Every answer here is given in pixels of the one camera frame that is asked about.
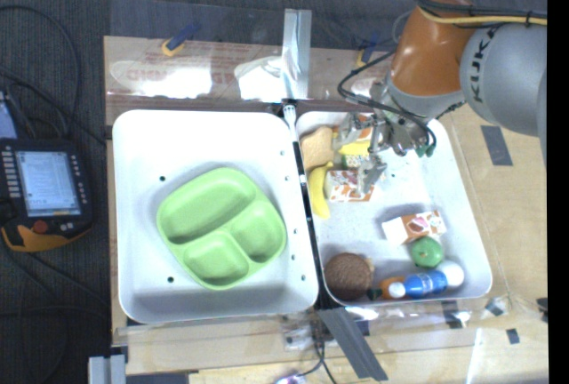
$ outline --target yellow cable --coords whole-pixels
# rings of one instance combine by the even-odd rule
[[[468,18],[439,18],[437,16],[433,16],[432,14],[426,12],[422,8],[419,7],[419,11],[429,20],[433,20],[435,22],[441,24],[480,24],[485,22],[519,22],[521,24],[530,23],[530,24],[538,24],[538,25],[548,25],[548,20],[543,18],[533,18],[530,16],[529,19],[525,17],[517,17],[517,16],[472,16]]]

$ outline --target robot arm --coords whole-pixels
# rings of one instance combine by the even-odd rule
[[[490,123],[539,136],[546,162],[547,16],[479,8],[467,0],[417,1],[390,70],[372,86],[370,98],[350,95],[346,79],[338,89],[374,110],[376,140],[360,188],[381,175],[387,148],[400,156],[409,150],[432,154],[436,138],[429,121],[465,103]],[[354,136],[356,126],[357,118],[347,117],[339,144]]]

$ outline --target white bottle cap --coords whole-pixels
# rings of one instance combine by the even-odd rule
[[[401,299],[405,296],[405,286],[400,281],[395,281],[389,285],[388,292],[394,299]]]
[[[456,262],[444,260],[437,266],[437,270],[446,276],[449,288],[457,288],[464,282],[464,270]]]

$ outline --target red button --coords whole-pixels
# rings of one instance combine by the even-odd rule
[[[32,227],[32,230],[36,234],[45,234],[47,229],[49,229],[49,226],[47,226],[47,223],[43,220],[37,220]]]

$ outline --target table surface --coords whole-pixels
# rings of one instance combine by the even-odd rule
[[[130,108],[201,108],[186,101],[140,97],[113,91],[113,64],[121,60],[149,60],[158,39],[107,36],[105,38],[107,125]],[[247,57],[274,53],[273,46],[247,46]],[[311,72],[320,92],[333,102],[333,83],[353,67],[357,52],[312,49]],[[385,66],[369,76],[381,76]],[[216,98],[219,108],[231,107]],[[267,109],[266,105],[248,107]],[[548,297],[546,172],[536,138],[502,130],[513,164],[495,166],[481,126],[487,122],[468,107],[441,120],[454,153],[485,249],[494,273],[493,294],[503,313],[477,312],[462,328],[451,329],[439,318],[429,322],[370,324],[370,346],[389,380],[399,382],[519,382],[549,379],[548,324],[537,299]],[[126,327],[117,291],[116,212],[112,142],[108,144],[108,202],[110,226],[113,332],[117,345],[128,345],[128,374],[194,371],[192,383],[274,382],[293,371],[304,372],[316,363],[311,348],[287,347],[283,322],[274,318],[246,321]],[[326,363],[337,382],[358,380],[340,348],[328,345]],[[308,382],[330,382],[324,368],[307,376]]]

